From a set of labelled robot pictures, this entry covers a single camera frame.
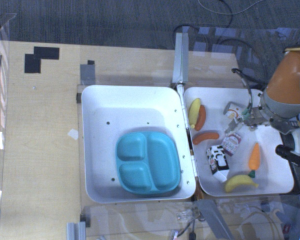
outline banana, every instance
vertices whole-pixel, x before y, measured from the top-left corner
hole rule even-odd
[[[198,115],[199,115],[199,109],[201,105],[201,100],[199,98],[196,98],[192,103],[189,108],[189,124],[191,128],[195,128]]]
[[[255,183],[248,175],[235,175],[227,180],[224,186],[225,192],[229,193],[232,190],[234,190],[236,187],[241,185],[252,185],[256,188],[259,186],[259,184]]]

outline small carton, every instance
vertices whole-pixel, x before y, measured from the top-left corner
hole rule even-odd
[[[243,106],[229,102],[224,111],[223,114],[226,115],[230,119],[241,119],[242,118],[242,111],[243,111]]]
[[[241,140],[241,136],[237,133],[232,133],[229,136],[226,136],[222,141],[224,152],[229,156],[233,156],[233,154],[237,151]]]
[[[220,182],[225,182],[229,173],[229,166],[222,145],[213,145],[206,151],[212,175]]]

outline black cable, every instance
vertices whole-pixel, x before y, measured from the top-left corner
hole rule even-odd
[[[216,41],[216,43],[218,44],[220,39],[222,38],[222,36],[224,35],[224,33],[226,32],[226,30],[229,28],[229,26],[231,25],[232,23],[232,20],[234,19],[234,16],[233,16],[233,12],[231,10],[231,7],[229,6],[229,4],[227,4],[227,2],[225,0],[219,0],[221,1],[222,3],[224,3],[224,5],[228,8],[229,12],[231,13],[230,15],[230,21],[228,23],[228,25],[225,27],[225,30],[222,32],[222,34],[220,35],[220,37],[218,38],[218,40]]]
[[[248,43],[247,41],[244,41],[244,40],[242,40],[242,39],[240,39],[240,38],[231,37],[231,38],[223,39],[222,41],[220,41],[220,42],[218,43],[218,45],[221,45],[221,44],[223,44],[224,42],[228,42],[228,41],[236,41],[236,42],[240,42],[240,43],[246,45],[247,47],[249,47],[249,48],[254,52],[254,54],[257,56],[257,58],[259,59],[261,65],[262,65],[263,73],[264,73],[264,76],[263,76],[264,79],[268,79],[268,71],[267,71],[267,69],[266,69],[266,67],[265,67],[265,64],[264,64],[263,60],[261,59],[260,54],[254,49],[254,47],[253,47],[250,43]],[[250,77],[250,76],[248,76],[248,77],[250,78],[250,81],[255,82],[255,83],[258,83],[258,84],[261,84],[261,85],[263,85],[264,87],[265,87],[265,85],[267,84],[267,82],[265,82],[265,81],[262,81],[262,80],[259,80],[259,79],[255,79],[255,78],[252,78],[252,77]]]
[[[238,68],[233,68],[233,69],[231,69],[231,71],[233,73],[238,74],[241,77],[241,80],[242,80],[242,83],[243,83],[244,87],[246,87],[247,90],[248,90],[248,93],[249,93],[249,103],[248,103],[248,106],[246,107],[247,113],[245,113],[245,114],[250,114],[251,110],[252,110],[252,106],[253,106],[253,100],[252,100],[251,88],[250,88],[250,86],[248,84],[248,81],[247,81],[246,77],[244,76],[244,74],[242,74],[242,72]]]
[[[185,226],[185,228],[184,228],[183,230],[181,230],[181,231],[178,233],[177,237],[182,236],[182,235],[187,231],[187,229],[191,226],[191,224],[194,223],[194,221],[195,221],[196,219],[198,219],[199,217],[201,217],[201,214],[198,215],[197,217],[193,218],[192,220],[190,220],[190,221],[188,222],[188,224]]]
[[[196,224],[196,220],[194,220],[192,223],[192,232],[190,232],[189,234],[189,240],[196,240],[197,238],[197,235],[195,233],[195,224]]]

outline blue plate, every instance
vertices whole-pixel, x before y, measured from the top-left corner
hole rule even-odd
[[[123,135],[116,143],[116,168],[122,187],[134,194],[162,194],[180,182],[180,164],[173,140],[157,131]]]

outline sausage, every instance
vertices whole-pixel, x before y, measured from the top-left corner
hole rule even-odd
[[[219,133],[217,132],[205,132],[195,136],[192,140],[194,145],[198,145],[205,140],[217,140],[219,139]]]
[[[196,121],[194,129],[196,131],[200,131],[201,128],[204,126],[205,121],[206,121],[206,108],[205,108],[204,105],[200,105],[199,116],[198,116],[198,119]]]

